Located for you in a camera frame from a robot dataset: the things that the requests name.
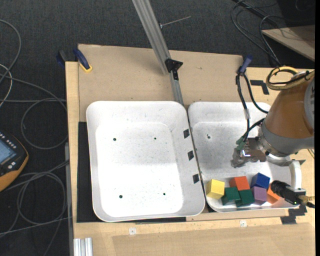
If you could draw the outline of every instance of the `metal post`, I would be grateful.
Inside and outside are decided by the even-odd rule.
[[[162,72],[164,74],[170,73],[170,82],[174,100],[183,105],[184,102],[177,73],[177,70],[182,65],[182,62],[180,62],[178,67],[173,67],[173,69],[168,68],[166,61],[171,60],[171,56],[149,0],[132,0],[132,2],[136,12],[138,13],[153,51],[160,63]]]

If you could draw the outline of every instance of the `wooden table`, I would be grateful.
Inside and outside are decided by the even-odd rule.
[[[281,222],[280,216],[289,214],[286,209],[227,213],[204,211],[185,222],[174,223],[77,223],[78,122],[85,121],[83,111],[86,106],[95,99],[173,99],[169,78],[164,78],[160,67],[157,68],[151,49],[101,45],[79,45],[79,48],[93,70],[88,75],[77,62],[66,63],[73,233],[74,238],[92,238],[94,256],[315,255],[315,210],[310,208],[304,216],[297,216],[297,224],[292,225]],[[184,62],[179,77],[186,108],[190,103],[201,100],[239,101],[235,75],[242,63],[241,56],[183,51],[171,51],[170,54]],[[115,57],[117,63],[112,64],[110,60]],[[140,67],[138,72],[131,72],[136,65]],[[251,80],[264,80],[270,70],[248,68],[247,75]],[[130,77],[128,74],[130,82],[123,84],[123,79]],[[148,90],[144,85],[155,87]],[[101,96],[103,86],[107,88],[104,92],[111,94]],[[84,88],[91,94],[84,94],[81,91]],[[264,95],[260,86],[253,86],[252,90],[257,102],[272,104],[277,96],[275,91]],[[243,91],[249,101],[248,92]],[[306,159],[301,167],[302,187],[314,195],[314,160],[307,150],[301,150],[295,159]],[[135,228],[135,235],[129,234],[130,228]]]

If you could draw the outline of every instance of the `green block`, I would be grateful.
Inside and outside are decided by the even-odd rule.
[[[226,187],[224,189],[224,196],[221,197],[221,201],[224,206],[235,204],[240,200],[241,198],[236,187]]]
[[[235,203],[236,207],[249,206],[255,202],[255,197],[251,189],[241,190],[239,191],[239,195],[241,200]]]

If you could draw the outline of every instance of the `black floor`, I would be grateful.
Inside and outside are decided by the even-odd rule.
[[[314,24],[315,0],[248,0],[245,3],[260,7],[273,17],[279,27]],[[249,41],[232,23],[233,0],[152,0],[160,23],[191,16],[163,28],[170,50],[233,54],[245,57],[253,55],[252,67],[275,67],[275,61],[262,49]],[[259,25],[261,18],[250,9],[237,7],[233,16],[245,33],[266,49],[261,41]],[[130,0],[1,0],[0,20],[12,24],[21,36],[21,52],[11,69],[14,78],[27,81],[49,90],[56,97],[65,99],[64,70],[58,65],[56,55],[64,50],[69,60],[74,60],[72,49],[78,43],[150,48],[149,41]],[[0,22],[0,64],[9,67],[13,62],[19,40],[15,31]],[[271,29],[264,23],[263,29]],[[314,68],[314,62],[266,39],[281,65],[295,68]],[[9,81],[0,84],[0,99],[9,89]],[[41,100],[52,98],[34,86],[14,81],[10,100]],[[26,147],[30,159],[22,174],[39,173],[52,169],[65,161],[64,143],[67,135],[67,116],[57,102],[41,102],[25,112],[32,103],[5,102],[0,107],[0,129],[15,135]],[[65,168],[53,172],[64,183]],[[25,181],[19,177],[14,184]],[[22,186],[0,192],[0,236],[14,223],[17,216],[17,198]],[[36,223],[56,219],[63,207],[63,190],[49,176],[29,184],[20,205],[22,213]],[[69,255],[67,220],[32,227],[21,216],[11,233],[0,238],[1,256]]]

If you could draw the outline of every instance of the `white tray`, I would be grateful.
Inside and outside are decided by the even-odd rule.
[[[205,196],[183,106],[173,101],[96,101],[87,108],[86,121],[93,210],[101,220],[202,212]]]
[[[268,104],[258,105],[262,109],[270,109]],[[251,117],[250,124],[266,116],[253,103],[247,103],[247,107]],[[247,130],[244,109],[240,102],[195,102],[190,105],[188,115],[204,187],[211,179],[223,181],[225,186],[229,187],[229,180],[238,176],[246,176],[250,184],[257,173],[270,177],[270,182],[279,180],[291,185],[293,180],[295,187],[301,187],[301,169],[297,163],[290,167],[280,167],[267,161],[247,162],[240,168],[231,166],[230,160],[237,146],[236,141]],[[250,137],[257,135],[258,127],[249,134]],[[236,207],[235,204],[223,205],[221,199],[211,197],[206,197],[206,201],[217,212],[297,207],[282,198],[272,205],[265,202],[262,205],[251,204],[244,207]]]

